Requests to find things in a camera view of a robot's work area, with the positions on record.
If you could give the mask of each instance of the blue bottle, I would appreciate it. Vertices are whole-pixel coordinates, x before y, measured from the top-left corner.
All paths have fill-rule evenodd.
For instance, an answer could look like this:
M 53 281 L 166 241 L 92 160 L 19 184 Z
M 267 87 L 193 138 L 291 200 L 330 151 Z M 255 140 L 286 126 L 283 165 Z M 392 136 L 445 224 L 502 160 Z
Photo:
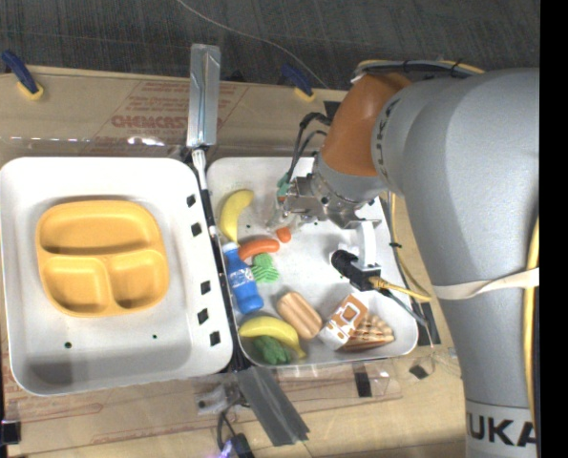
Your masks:
M 249 314 L 264 306 L 263 298 L 258 293 L 258 287 L 254 281 L 251 268 L 239 258 L 238 246 L 235 242 L 227 242 L 222 247 L 226 256 L 226 277 L 233 295 L 237 301 L 237 307 L 242 314 Z

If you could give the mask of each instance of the toy banana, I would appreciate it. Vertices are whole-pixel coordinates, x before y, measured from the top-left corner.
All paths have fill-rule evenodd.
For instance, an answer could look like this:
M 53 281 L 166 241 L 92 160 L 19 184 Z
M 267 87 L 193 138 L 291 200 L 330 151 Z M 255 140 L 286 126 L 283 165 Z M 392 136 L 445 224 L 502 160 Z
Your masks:
M 237 242 L 237 221 L 242 210 L 254 199 L 251 190 L 233 192 L 224 202 L 218 227 L 231 241 Z
M 258 336 L 270 336 L 280 343 L 290 346 L 299 355 L 305 358 L 306 353 L 301 349 L 299 335 L 296 329 L 286 321 L 271 316 L 260 316 L 250 319 L 239 328 L 239 335 L 244 338 L 257 338 Z

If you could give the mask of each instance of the white strap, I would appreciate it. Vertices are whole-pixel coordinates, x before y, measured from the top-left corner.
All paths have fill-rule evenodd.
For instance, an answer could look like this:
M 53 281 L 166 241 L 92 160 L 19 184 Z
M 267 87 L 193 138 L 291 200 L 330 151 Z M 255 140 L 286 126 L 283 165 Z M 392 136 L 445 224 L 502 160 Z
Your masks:
M 501 288 L 532 288 L 540 285 L 538 268 L 506 275 L 492 281 L 469 281 L 458 285 L 435 286 L 434 293 L 439 299 L 462 301 L 485 292 Z

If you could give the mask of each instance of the blue clamp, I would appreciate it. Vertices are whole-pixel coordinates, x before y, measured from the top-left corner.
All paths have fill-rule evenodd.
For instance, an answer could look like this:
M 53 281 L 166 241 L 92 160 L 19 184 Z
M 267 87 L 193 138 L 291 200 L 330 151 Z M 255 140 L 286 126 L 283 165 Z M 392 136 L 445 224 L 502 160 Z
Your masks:
M 295 92 L 303 100 L 310 102 L 315 98 L 315 93 L 313 92 L 313 90 L 311 90 L 309 80 L 302 72 L 300 72 L 296 68 L 288 64 L 284 64 L 282 66 L 282 77 L 294 84 Z
M 18 85 L 21 92 L 31 100 L 37 100 L 44 93 L 44 89 L 37 83 L 31 72 L 25 66 L 25 63 L 12 51 L 6 50 L 1 53 L 1 58 L 3 59 L 6 66 L 16 75 L 18 78 Z

